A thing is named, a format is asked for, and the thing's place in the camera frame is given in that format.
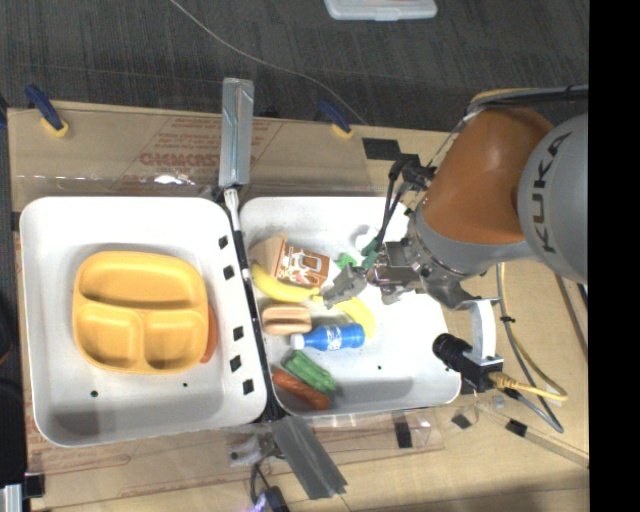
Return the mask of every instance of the white wire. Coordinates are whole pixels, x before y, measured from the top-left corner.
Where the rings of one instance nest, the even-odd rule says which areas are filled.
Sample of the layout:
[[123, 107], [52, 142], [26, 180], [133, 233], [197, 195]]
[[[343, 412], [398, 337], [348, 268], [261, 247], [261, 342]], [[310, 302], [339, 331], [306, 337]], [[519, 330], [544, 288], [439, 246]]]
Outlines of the white wire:
[[340, 103], [342, 103], [342, 105], [344, 105], [344, 107], [349, 110], [349, 112], [351, 112], [357, 119], [358, 121], [360, 121], [362, 124], [368, 124], [361, 116], [360, 114], [358, 114], [353, 108], [351, 108], [351, 106], [345, 101], [343, 100], [338, 93], [336, 93], [333, 89], [331, 89], [330, 87], [328, 87], [327, 85], [323, 84], [322, 82], [320, 82], [319, 80], [316, 80], [315, 78], [312, 78], [308, 75], [305, 75], [304, 73], [299, 73], [298, 71], [293, 71], [291, 69], [287, 69], [284, 68], [282, 66], [278, 66], [277, 64], [272, 64], [271, 62], [267, 62], [266, 60], [262, 60], [259, 57], [255, 57], [247, 52], [244, 52], [242, 50], [240, 50], [239, 48], [236, 48], [235, 46], [233, 46], [231, 43], [228, 43], [227, 41], [225, 41], [224, 39], [222, 39], [218, 34], [216, 34], [215, 32], [213, 32], [210, 28], [208, 28], [204, 23], [202, 23], [198, 18], [196, 18], [193, 14], [191, 14], [189, 11], [187, 11], [182, 5], [180, 5], [176, 0], [169, 0], [170, 3], [172, 3], [174, 6], [176, 6], [180, 11], [182, 11], [182, 13], [187, 16], [188, 18], [191, 19], [191, 21], [193, 21], [196, 25], [198, 25], [202, 30], [204, 30], [207, 34], [209, 34], [211, 37], [213, 37], [216, 41], [218, 41], [221, 45], [226, 46], [228, 49], [242, 55], [243, 57], [252, 60], [254, 62], [257, 62], [258, 64], [262, 64], [263, 66], [267, 66], [270, 68], [273, 68], [275, 70], [281, 71], [283, 73], [289, 73], [291, 75], [294, 76], [298, 76], [300, 78], [304, 78], [305, 80], [309, 80], [310, 82], [316, 84], [318, 87], [321, 87], [322, 89], [324, 89], [325, 91], [327, 91], [329, 94], [331, 94], [334, 98], [336, 98]]

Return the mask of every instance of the yellow cable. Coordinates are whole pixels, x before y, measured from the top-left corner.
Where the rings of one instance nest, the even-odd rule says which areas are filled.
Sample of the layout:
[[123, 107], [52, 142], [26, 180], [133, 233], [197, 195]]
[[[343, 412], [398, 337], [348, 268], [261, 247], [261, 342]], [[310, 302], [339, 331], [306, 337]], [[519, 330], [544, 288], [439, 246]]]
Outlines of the yellow cable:
[[[508, 310], [509, 308], [507, 307], [507, 294], [505, 292], [505, 286], [504, 286], [504, 268], [505, 265], [504, 263], [502, 265], [500, 265], [500, 273], [498, 278], [500, 279], [500, 285], [502, 288], [502, 305], [504, 308], [504, 314], [505, 316], [509, 316]], [[558, 400], [558, 401], [565, 401], [567, 398], [569, 398], [569, 394], [564, 390], [564, 388], [562, 388], [561, 386], [559, 386], [553, 379], [551, 379], [550, 377], [548, 377], [539, 367], [537, 364], [535, 364], [533, 362], [533, 360], [531, 359], [531, 356], [529, 356], [529, 354], [527, 353], [527, 351], [524, 349], [524, 347], [522, 346], [522, 344], [520, 343], [520, 341], [518, 340], [518, 337], [515, 335], [515, 333], [513, 332], [513, 328], [511, 329], [511, 336], [513, 339], [513, 342], [515, 343], [515, 345], [518, 347], [518, 350], [520, 351], [520, 353], [522, 354], [522, 357], [525, 359], [525, 361], [527, 361], [527, 363], [529, 363], [529, 366], [531, 366], [531, 368], [547, 383], [549, 384], [549, 386], [553, 387], [555, 390], [558, 391], [558, 393], [551, 393], [549, 391], [545, 391], [543, 389], [534, 387], [534, 386], [529, 386], [528, 384], [523, 384], [521, 382], [517, 382], [516, 380], [512, 379], [511, 377], [508, 377], [507, 375], [504, 375], [504, 377], [506, 377], [507, 380], [504, 380], [504, 382], [508, 383], [509, 385], [504, 385], [504, 386], [500, 386], [496, 383], [497, 387], [511, 387], [512, 389], [519, 389], [519, 390], [523, 390], [523, 391], [529, 391], [531, 393], [535, 393], [536, 395], [540, 395], [540, 396], [544, 396], [547, 398], [551, 398], [553, 400]], [[496, 379], [503, 381], [502, 377], [497, 375], [495, 377]]]

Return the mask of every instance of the wooden surface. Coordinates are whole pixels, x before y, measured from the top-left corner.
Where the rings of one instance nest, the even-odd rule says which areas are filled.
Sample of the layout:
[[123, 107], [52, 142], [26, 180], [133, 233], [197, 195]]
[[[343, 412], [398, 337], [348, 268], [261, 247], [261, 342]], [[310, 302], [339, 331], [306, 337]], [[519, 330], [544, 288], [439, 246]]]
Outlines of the wooden surface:
[[[24, 113], [10, 118], [14, 123], [10, 134], [21, 130], [30, 133], [31, 125], [20, 124], [26, 118]], [[331, 177], [328, 169], [333, 169], [334, 175], [347, 171], [357, 173], [360, 183], [365, 183], [360, 192], [379, 195], [385, 188], [389, 162], [366, 160], [359, 139], [365, 136], [396, 139], [403, 152], [419, 153], [424, 163], [446, 135], [362, 127], [354, 139], [345, 142], [331, 135], [326, 125], [281, 120], [265, 123], [263, 128], [270, 139], [268, 144], [262, 141], [256, 146], [261, 153], [257, 155], [255, 167], [258, 185], [249, 190], [252, 194], [266, 193], [278, 180], [295, 175], [300, 179], [291, 189], [294, 193], [305, 186], [305, 180], [311, 175], [325, 173], [324, 176]], [[32, 142], [39, 144], [38, 132], [32, 135]], [[13, 139], [14, 150], [16, 144], [20, 146], [12, 163], [14, 190], [20, 192], [19, 201], [33, 199], [25, 193], [25, 180], [29, 180], [25, 169], [40, 173], [48, 164], [47, 154], [30, 156], [23, 140], [26, 139], [17, 136]], [[101, 154], [112, 151], [108, 147], [99, 149]], [[69, 160], [74, 158], [72, 151], [60, 155], [66, 155]], [[311, 161], [313, 166], [309, 168], [313, 172], [306, 177], [304, 173], [296, 173], [297, 167]], [[64, 167], [64, 162], [56, 162], [54, 167]], [[107, 172], [112, 163], [104, 160], [98, 172]], [[273, 177], [277, 178], [275, 182], [271, 180]], [[335, 192], [358, 193], [358, 180], [344, 181], [343, 187]], [[564, 426], [564, 433], [556, 433], [535, 413], [510, 399], [505, 399], [503, 407], [496, 407], [494, 398], [503, 396], [497, 391], [477, 397], [461, 396], [452, 404], [429, 411], [431, 442], [425, 443], [422, 449], [391, 449], [384, 443], [367, 447], [364, 438], [358, 436], [354, 436], [353, 441], [347, 440], [345, 446], [344, 441], [336, 443], [327, 438], [327, 446], [333, 449], [330, 450], [332, 458], [348, 482], [342, 496], [309, 501], [286, 462], [273, 461], [265, 467], [267, 478], [272, 485], [280, 486], [292, 511], [590, 509], [586, 308], [571, 284], [558, 280], [546, 267], [533, 261], [519, 261], [507, 264], [506, 268], [509, 313], [516, 319], [514, 329], [536, 363], [569, 393], [567, 402], [551, 405]], [[465, 287], [471, 293], [494, 297], [497, 295], [495, 272], [491, 270], [484, 277], [474, 278]], [[467, 313], [445, 311], [445, 318], [450, 332], [471, 339]], [[505, 358], [504, 371], [524, 381], [504, 329], [500, 322], [497, 324], [497, 353]], [[25, 375], [28, 375], [24, 330], [22, 338]], [[29, 400], [28, 382], [25, 393]], [[533, 396], [528, 397], [538, 403]], [[451, 421], [461, 413], [473, 420], [471, 427], [460, 429]], [[505, 429], [511, 418], [528, 426], [526, 438]], [[44, 471], [47, 477], [46, 495], [33, 500], [36, 511], [238, 511], [251, 508], [249, 469], [229, 467], [228, 438], [222, 432], [168, 436], [100, 449], [67, 450], [39, 436], [29, 411], [27, 420], [30, 469]]]

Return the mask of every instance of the bottle label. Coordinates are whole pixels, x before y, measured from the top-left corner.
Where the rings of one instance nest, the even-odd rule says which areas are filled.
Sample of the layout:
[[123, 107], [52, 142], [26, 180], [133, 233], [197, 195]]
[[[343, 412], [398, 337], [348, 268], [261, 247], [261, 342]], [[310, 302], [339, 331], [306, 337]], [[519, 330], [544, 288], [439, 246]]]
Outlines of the bottle label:
[[339, 327], [327, 329], [327, 340], [329, 345], [327, 350], [338, 350], [342, 346], [342, 333]]

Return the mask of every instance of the black hole in bin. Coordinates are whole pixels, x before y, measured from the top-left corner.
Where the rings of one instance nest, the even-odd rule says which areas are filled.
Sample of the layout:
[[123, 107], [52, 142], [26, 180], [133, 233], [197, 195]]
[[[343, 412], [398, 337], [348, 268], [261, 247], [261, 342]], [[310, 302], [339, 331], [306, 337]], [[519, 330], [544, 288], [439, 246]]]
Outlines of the black hole in bin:
[[231, 366], [232, 372], [235, 372], [238, 368], [240, 368], [242, 366], [240, 356], [236, 356], [231, 361], [229, 361], [229, 366]]
[[253, 379], [245, 380], [242, 383], [242, 391], [244, 391], [245, 395], [248, 395], [253, 391]]

